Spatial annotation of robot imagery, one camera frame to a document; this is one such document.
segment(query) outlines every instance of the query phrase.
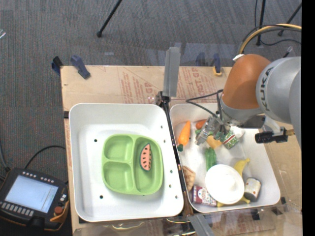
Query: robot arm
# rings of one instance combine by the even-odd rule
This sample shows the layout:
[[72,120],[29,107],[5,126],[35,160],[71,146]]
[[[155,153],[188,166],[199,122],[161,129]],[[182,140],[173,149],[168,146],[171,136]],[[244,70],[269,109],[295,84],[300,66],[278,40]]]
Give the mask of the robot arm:
[[233,65],[224,86],[220,102],[220,117],[209,116],[196,136],[196,144],[206,141],[210,132],[216,134],[224,125],[241,128],[261,128],[256,142],[284,142],[286,130],[276,121],[292,124],[300,148],[301,143],[301,57],[282,58],[270,62],[266,58],[248,54]]

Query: wooden table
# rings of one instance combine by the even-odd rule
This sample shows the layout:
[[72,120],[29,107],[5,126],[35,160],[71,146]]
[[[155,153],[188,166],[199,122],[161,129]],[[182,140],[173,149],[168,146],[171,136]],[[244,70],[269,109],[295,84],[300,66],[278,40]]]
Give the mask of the wooden table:
[[[66,117],[64,127],[72,230],[74,235],[76,235],[76,231],[80,231],[80,235],[92,236],[93,231],[97,231],[97,235],[101,235],[99,230],[108,230],[108,227],[100,229],[98,224],[79,222],[80,219],[74,207],[71,143],[67,114],[77,103],[152,104],[157,93],[163,89],[164,67],[98,65],[86,66],[86,68],[91,74],[88,79],[81,77],[74,66],[61,67],[61,86]],[[170,104],[184,103],[185,99],[222,89],[230,70],[231,67],[223,67],[222,75],[216,76],[213,73],[213,67],[180,67],[177,97],[171,98]],[[280,123],[280,125],[284,125],[287,129],[292,128],[289,124]],[[237,212],[220,214],[220,222],[214,229],[216,235],[242,235],[255,231],[257,232],[251,235],[275,235],[275,232],[276,235],[297,235],[302,232],[300,213],[302,208],[302,164],[298,142],[295,136],[290,136],[287,143],[269,143],[265,147],[281,190],[281,196],[284,198],[282,202],[285,200],[286,204],[283,205],[279,202],[278,213],[265,209],[266,225],[260,225],[262,227],[260,229],[253,229],[251,228],[253,225],[250,223],[238,221],[240,216]],[[155,228],[154,235],[163,235],[162,220],[150,221],[149,227]],[[149,227],[142,227],[142,232],[148,232]],[[110,232],[113,231],[106,231],[106,235],[110,235]]]

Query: gray carpet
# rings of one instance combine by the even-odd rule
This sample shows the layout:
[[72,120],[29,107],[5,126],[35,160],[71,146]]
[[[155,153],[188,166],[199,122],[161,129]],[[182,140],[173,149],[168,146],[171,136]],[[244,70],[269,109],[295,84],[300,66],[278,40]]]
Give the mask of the gray carpet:
[[[165,51],[177,46],[181,66],[196,65],[202,52],[208,64],[218,53],[222,66],[232,66],[243,38],[259,26],[262,1],[255,13],[256,0],[123,0],[99,38],[117,0],[0,0],[0,29],[6,32],[0,39],[0,141],[8,166],[24,167],[46,146],[65,146],[55,56],[64,65],[74,54],[85,65],[165,65]],[[301,2],[266,0],[263,24],[286,23]],[[291,24],[302,25],[302,9]],[[291,46],[288,56],[301,56],[300,32],[268,32],[256,43],[245,53],[276,60]],[[47,149],[29,169],[66,181],[65,150]],[[2,235],[34,234],[0,220]],[[46,235],[71,235],[70,214],[60,231]]]

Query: white plastic tray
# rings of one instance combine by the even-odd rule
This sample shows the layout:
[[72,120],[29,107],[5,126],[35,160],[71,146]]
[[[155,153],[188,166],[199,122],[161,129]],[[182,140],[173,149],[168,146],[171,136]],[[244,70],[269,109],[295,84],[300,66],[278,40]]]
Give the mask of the white plastic tray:
[[[80,103],[69,112],[75,208],[88,222],[172,217],[184,205],[166,114],[153,104]],[[113,134],[154,139],[163,157],[163,183],[151,195],[122,194],[102,179],[102,150]]]
[[[201,104],[215,113],[217,105],[215,103]],[[201,119],[207,119],[209,113],[192,104],[177,104],[170,109],[170,118],[173,126],[175,140],[178,138],[183,126],[187,120],[191,121],[191,140],[184,147],[184,151],[178,152],[182,166],[188,166],[196,173],[195,185],[206,187],[206,162],[204,150],[209,147],[207,142],[196,145],[195,142],[195,124]],[[254,177],[261,181],[261,189],[256,202],[246,204],[238,202],[235,205],[225,205],[222,207],[205,206],[191,203],[192,207],[202,213],[216,211],[226,211],[250,207],[271,206],[276,204],[280,199],[280,189],[270,164],[264,144],[257,144],[255,134],[258,129],[245,129],[244,135],[240,141],[231,149],[221,145],[215,149],[217,163],[226,164],[231,167],[241,159],[249,158],[250,162],[243,171],[243,180],[248,177]]]

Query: toy banana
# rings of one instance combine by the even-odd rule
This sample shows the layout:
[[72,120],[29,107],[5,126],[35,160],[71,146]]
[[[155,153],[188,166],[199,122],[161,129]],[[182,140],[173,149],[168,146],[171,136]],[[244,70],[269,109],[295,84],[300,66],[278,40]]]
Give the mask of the toy banana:
[[234,164],[234,169],[243,177],[243,170],[246,166],[246,164],[250,161],[249,158],[246,158],[245,160],[239,160]]

